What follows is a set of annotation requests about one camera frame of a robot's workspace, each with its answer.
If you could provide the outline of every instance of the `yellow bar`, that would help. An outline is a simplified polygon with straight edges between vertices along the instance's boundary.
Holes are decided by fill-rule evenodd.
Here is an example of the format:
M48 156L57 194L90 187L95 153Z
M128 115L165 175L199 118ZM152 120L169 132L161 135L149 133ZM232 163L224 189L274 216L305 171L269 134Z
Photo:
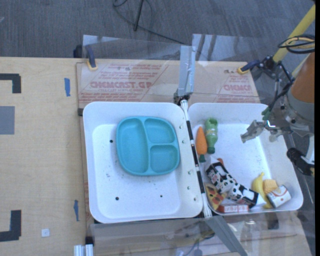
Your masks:
M300 21L300 23L296 26L296 28L292 31L292 33L288 36L288 38L292 38L295 36L302 35L307 28L311 25L311 23L316 18L316 5L314 4L310 10L306 13L306 15L303 17L303 19ZM273 56L273 61L275 63L283 60L283 58L288 53L288 50L286 48L280 48L275 55Z

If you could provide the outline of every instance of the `white square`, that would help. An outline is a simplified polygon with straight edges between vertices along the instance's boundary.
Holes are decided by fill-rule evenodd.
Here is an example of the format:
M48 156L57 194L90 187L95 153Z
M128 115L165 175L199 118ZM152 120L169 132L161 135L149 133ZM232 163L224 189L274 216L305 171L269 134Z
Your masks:
M42 230L41 230L41 236L42 236L43 238L49 237L49 236L50 236L50 229L49 229L49 228L42 229Z

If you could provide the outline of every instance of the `gray square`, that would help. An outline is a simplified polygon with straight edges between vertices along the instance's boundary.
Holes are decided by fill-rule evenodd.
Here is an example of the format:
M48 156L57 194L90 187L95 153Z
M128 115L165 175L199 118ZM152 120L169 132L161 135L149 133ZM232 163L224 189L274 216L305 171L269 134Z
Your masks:
M0 135L15 134L15 107L0 106Z

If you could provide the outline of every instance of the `white plastic tray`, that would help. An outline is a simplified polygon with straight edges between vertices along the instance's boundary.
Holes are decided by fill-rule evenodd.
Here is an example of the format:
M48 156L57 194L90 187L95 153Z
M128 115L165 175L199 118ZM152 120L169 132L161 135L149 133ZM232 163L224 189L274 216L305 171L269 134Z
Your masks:
M262 120L261 112L266 107L264 104L256 103L195 103L188 110L195 139L199 126L204 127L205 121L210 117L217 119L218 140L212 156L223 159L224 166L238 183L251 188L252 181L264 172L263 179L275 179L279 186L285 185L292 196L291 200L276 209L255 206L249 214L294 211L302 206L304 200L295 169L286 155L288 149L282 136L279 136L277 141L270 142L270 133L264 130L260 136L245 143L241 140L241 134L247 131L253 120ZM204 182L211 182L203 169L201 174Z
M158 117L177 135L180 163L157 176L135 176L120 166L118 123L127 117ZM83 110L89 208L101 223L192 218L203 208L186 119L173 103L92 102Z

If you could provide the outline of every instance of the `gray floor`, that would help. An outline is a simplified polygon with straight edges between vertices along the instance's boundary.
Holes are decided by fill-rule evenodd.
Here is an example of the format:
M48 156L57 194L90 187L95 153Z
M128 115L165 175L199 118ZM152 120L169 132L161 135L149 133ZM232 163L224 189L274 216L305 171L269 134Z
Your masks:
M192 45L193 34L205 34L224 40L225 48L201 58L262 60L278 50L314 4L312 0L144 0L134 31L139 2L117 0L115 5L120 6L114 7L113 0L1 0L0 56L73 58L83 35ZM315 34L315 22L305 33ZM119 53L119 47L113 53ZM283 64L292 71L303 57L287 54ZM295 143L306 152L303 138L296 136ZM314 179L297 175L305 195L299 217L315 255Z

